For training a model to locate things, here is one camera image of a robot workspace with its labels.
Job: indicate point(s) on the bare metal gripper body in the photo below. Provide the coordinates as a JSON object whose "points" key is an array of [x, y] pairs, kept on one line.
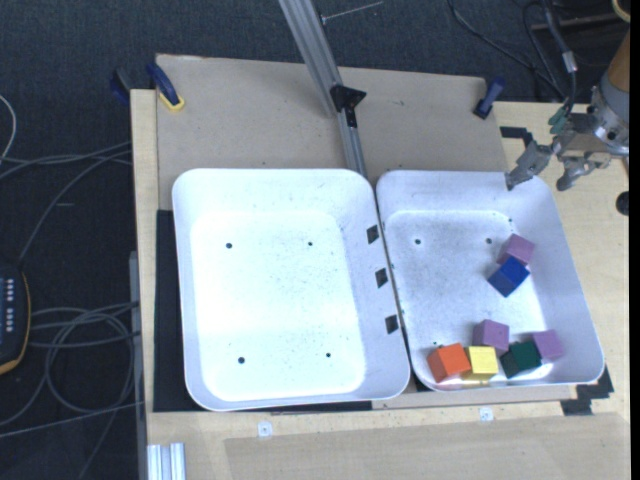
{"points": [[580, 142]]}

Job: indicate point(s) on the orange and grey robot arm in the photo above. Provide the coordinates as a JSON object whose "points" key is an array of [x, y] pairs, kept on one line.
{"points": [[618, 75]]}

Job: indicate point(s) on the yellow cube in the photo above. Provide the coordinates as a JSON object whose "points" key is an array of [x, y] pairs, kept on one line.
{"points": [[483, 361]]}

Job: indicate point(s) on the green cube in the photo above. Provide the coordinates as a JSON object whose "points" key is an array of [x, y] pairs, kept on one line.
{"points": [[521, 359]]}

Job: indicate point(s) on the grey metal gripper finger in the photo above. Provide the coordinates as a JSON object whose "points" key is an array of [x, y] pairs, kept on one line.
{"points": [[529, 163], [575, 170]]}

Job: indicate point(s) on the orange cube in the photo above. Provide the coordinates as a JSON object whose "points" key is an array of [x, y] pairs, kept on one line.
{"points": [[448, 362]]}

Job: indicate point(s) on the brown cardboard board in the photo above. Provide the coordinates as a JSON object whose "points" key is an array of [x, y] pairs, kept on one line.
{"points": [[260, 123]]}

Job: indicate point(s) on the black cylinder on white bracket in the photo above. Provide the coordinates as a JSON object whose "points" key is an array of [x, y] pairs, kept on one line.
{"points": [[623, 202]]}

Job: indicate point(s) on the white plastic tray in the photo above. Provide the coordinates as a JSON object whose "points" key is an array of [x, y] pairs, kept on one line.
{"points": [[445, 278], [275, 293]]}

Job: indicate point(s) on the purple cube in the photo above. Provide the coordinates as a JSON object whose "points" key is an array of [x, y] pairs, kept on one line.
{"points": [[492, 333], [549, 344], [519, 248]]}

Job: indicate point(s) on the blue cube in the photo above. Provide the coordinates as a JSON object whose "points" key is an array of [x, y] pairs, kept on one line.
{"points": [[509, 277]]}

